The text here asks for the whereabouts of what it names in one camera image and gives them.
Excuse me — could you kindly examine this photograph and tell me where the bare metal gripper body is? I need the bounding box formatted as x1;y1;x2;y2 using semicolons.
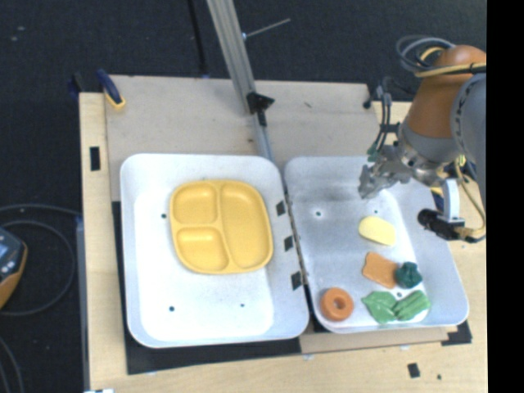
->
374;144;448;188

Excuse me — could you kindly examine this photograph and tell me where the pale yellow wedge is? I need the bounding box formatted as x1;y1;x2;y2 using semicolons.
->
358;215;397;247

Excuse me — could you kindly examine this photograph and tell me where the white plastic tray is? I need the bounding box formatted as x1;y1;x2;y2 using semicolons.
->
282;155;471;336
119;152;310;350

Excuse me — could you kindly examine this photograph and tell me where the orange toast slice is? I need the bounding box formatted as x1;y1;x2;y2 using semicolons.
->
361;251;400;291

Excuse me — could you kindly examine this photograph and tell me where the dark green broccoli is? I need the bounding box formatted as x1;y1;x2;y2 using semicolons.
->
394;260;423;291

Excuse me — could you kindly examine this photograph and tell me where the green lettuce leaf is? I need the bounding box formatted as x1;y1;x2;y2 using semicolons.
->
360;290;400;325

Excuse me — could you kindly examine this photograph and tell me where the green pea pod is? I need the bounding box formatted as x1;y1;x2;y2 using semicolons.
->
392;289;432;323

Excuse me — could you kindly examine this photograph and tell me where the orange doughnut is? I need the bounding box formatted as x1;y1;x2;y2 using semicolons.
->
318;287;355;323

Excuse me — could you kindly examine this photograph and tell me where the yellow divided plate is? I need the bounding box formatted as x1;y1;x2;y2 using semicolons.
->
168;178;275;277

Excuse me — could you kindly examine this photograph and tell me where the brown cardboard board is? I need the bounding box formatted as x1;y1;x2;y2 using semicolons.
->
104;74;451;355

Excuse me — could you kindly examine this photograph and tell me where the black cylinder on white bracket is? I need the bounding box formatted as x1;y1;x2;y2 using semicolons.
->
417;178;467;242

